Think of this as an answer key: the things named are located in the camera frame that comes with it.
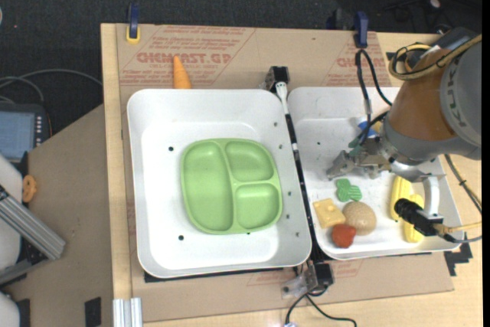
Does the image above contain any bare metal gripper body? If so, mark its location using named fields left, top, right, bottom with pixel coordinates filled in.
left=354, top=138, right=426, bottom=183

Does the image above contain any green striped toy vegetable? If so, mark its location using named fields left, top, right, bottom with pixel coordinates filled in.
left=335, top=178, right=364, bottom=203

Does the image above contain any blue and white bottle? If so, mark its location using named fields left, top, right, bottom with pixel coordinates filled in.
left=351, top=116, right=379, bottom=139

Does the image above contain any beige bread roll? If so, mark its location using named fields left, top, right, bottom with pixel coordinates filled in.
left=341, top=201, right=377, bottom=237

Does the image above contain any yellow cheese wedge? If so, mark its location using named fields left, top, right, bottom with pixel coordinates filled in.
left=312, top=198, right=347, bottom=230

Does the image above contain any white plastic tray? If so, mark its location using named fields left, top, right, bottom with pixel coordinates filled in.
left=126, top=88, right=313, bottom=280
left=286, top=86, right=465, bottom=262

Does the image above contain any thin black and white rod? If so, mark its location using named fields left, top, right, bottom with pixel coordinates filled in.
left=275, top=81, right=316, bottom=263

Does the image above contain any red strawberry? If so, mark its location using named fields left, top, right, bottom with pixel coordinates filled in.
left=331, top=224, right=358, bottom=250

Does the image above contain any green divided plate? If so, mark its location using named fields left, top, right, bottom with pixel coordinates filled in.
left=179, top=137, right=284, bottom=236

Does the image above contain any brown cardboard board red print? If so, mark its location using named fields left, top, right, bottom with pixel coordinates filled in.
left=114, top=25, right=456, bottom=323

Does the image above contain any orange carrot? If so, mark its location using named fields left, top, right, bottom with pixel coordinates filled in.
left=172, top=54, right=192, bottom=90

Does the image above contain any orange pretzel biscuit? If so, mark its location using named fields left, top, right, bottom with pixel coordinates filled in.
left=21, top=175, right=38, bottom=203

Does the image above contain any black block with thin wires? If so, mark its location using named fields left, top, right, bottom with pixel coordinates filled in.
left=263, top=65, right=290, bottom=91
left=282, top=262, right=335, bottom=299

